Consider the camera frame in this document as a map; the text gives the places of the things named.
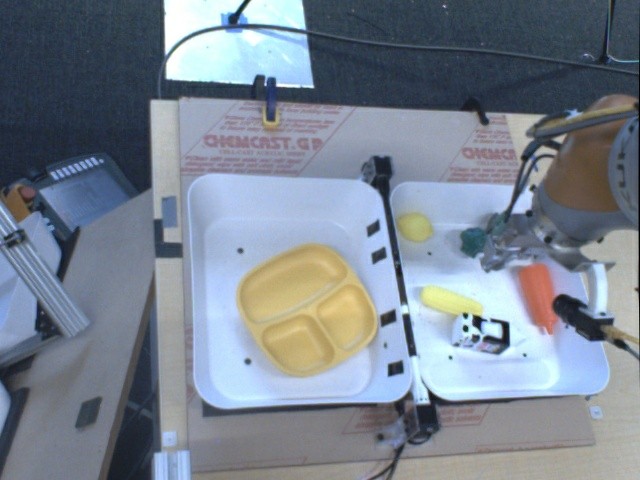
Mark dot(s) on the yellow divided plate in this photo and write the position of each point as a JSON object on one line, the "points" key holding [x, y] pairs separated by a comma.
{"points": [[295, 293]]}

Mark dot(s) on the brown cardboard board red print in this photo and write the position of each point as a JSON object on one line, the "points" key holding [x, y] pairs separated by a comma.
{"points": [[325, 133]]}

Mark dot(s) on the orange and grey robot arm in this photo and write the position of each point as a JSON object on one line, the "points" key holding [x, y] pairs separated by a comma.
{"points": [[585, 168]]}

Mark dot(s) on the yellow lemon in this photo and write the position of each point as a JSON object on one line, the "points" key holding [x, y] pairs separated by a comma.
{"points": [[415, 226]]}

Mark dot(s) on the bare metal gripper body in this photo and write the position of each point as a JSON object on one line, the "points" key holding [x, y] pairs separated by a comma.
{"points": [[520, 235]]}

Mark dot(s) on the white plastic tray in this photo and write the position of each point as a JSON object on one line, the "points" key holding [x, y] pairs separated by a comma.
{"points": [[500, 373], [280, 208]]}

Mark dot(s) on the yellow corn cob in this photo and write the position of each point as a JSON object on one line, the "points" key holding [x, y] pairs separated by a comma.
{"points": [[447, 299]]}

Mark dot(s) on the green broccoli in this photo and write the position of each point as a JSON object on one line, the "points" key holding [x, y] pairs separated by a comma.
{"points": [[472, 242]]}

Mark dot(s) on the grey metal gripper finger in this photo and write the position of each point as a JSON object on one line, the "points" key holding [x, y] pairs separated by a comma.
{"points": [[490, 262], [511, 259]]}

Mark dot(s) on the black cylinder on white bracket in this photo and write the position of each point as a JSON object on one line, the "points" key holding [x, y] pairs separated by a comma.
{"points": [[582, 315]]}

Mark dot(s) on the orange carrot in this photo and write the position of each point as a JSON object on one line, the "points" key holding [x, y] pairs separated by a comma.
{"points": [[537, 293]]}

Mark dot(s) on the thin black and white rod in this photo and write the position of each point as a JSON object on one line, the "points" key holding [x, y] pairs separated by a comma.
{"points": [[403, 298]]}

